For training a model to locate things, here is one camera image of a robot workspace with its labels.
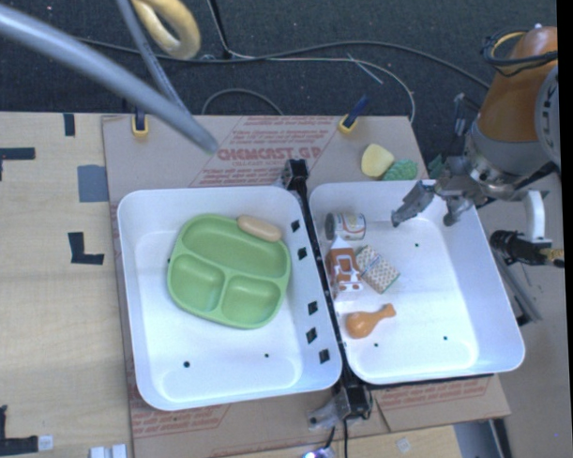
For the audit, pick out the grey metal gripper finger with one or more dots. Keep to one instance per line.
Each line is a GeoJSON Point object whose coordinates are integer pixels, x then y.
{"type": "Point", "coordinates": [457, 210]}
{"type": "Point", "coordinates": [414, 202]}

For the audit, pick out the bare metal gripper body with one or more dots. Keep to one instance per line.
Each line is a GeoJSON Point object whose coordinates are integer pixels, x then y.
{"type": "Point", "coordinates": [461, 182]}

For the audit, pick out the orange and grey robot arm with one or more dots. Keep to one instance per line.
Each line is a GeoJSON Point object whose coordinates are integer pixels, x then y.
{"type": "Point", "coordinates": [512, 103]}

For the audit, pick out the green toy leaf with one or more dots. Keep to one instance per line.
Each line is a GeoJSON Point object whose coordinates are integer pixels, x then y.
{"type": "Point", "coordinates": [401, 171]}

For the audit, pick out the yellow toy chip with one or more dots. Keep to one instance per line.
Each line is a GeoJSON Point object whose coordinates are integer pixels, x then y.
{"type": "Point", "coordinates": [375, 160]}

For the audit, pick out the white and orange can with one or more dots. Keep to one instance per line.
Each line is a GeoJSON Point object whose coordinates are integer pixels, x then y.
{"type": "Point", "coordinates": [349, 226]}

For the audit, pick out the beige patterned packet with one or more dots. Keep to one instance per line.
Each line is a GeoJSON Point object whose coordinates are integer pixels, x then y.
{"type": "Point", "coordinates": [378, 269]}

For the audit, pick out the white plastic tray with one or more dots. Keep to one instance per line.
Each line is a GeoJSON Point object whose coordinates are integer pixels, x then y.
{"type": "Point", "coordinates": [225, 366]}
{"type": "Point", "coordinates": [434, 302]}

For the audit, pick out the orange and white carton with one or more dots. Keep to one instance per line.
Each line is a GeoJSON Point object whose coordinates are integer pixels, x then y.
{"type": "Point", "coordinates": [343, 268]}

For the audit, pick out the thin black rod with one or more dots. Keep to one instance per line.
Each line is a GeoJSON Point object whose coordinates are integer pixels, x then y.
{"type": "Point", "coordinates": [317, 250]}

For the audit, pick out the orange toy chicken drumstick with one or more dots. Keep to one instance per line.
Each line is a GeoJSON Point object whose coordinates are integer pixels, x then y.
{"type": "Point", "coordinates": [362, 324]}

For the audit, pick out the beige toy sausage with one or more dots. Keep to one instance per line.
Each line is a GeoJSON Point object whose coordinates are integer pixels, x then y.
{"type": "Point", "coordinates": [259, 228]}

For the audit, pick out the green divided plate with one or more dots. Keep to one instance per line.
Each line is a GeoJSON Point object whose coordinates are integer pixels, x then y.
{"type": "Point", "coordinates": [213, 277]}

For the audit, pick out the brown cardboard board red print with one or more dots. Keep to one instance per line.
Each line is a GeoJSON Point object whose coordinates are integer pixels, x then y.
{"type": "Point", "coordinates": [171, 166]}

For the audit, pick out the black cylinder on white bracket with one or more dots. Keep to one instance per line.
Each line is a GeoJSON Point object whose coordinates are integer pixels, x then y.
{"type": "Point", "coordinates": [519, 249]}

